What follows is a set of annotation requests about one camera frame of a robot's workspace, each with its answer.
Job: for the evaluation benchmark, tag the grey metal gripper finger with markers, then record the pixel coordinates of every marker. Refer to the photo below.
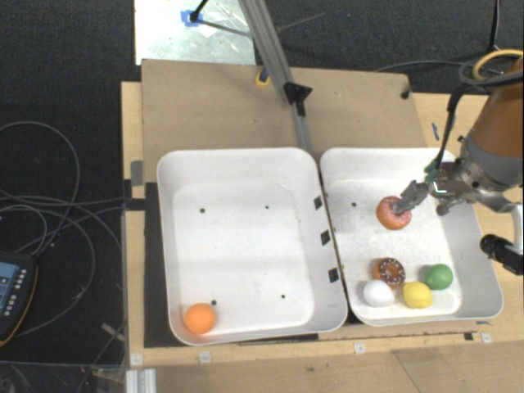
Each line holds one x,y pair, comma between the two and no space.
413,195
449,206

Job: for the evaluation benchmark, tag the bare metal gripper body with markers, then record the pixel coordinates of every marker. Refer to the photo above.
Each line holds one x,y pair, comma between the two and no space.
462,184

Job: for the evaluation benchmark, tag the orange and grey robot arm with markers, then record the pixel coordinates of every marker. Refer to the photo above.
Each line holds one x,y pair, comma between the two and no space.
499,129

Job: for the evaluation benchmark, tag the pink doughnut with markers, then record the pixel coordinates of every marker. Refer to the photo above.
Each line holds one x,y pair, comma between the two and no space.
387,219

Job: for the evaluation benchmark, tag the white plastic tray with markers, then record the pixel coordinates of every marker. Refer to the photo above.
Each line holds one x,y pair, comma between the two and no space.
409,244
245,252

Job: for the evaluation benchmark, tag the green lime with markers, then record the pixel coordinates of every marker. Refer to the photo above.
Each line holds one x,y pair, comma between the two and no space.
439,276

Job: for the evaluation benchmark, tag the chocolate sprinkled doughnut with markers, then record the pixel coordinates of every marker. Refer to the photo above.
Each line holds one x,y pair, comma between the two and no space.
380,270

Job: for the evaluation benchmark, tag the yellow lemon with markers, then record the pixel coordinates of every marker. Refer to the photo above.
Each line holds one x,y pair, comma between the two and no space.
416,295

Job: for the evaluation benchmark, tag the white egg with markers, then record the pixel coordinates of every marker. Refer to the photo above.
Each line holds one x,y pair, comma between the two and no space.
377,293

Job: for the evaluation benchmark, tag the brown cardboard board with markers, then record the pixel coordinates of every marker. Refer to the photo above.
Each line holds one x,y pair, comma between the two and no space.
221,109

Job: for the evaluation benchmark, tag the orange ball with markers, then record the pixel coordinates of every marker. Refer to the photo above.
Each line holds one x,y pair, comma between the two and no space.
200,318

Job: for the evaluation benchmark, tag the black cylinder on white bracket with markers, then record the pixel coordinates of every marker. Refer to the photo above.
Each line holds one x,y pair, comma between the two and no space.
501,250

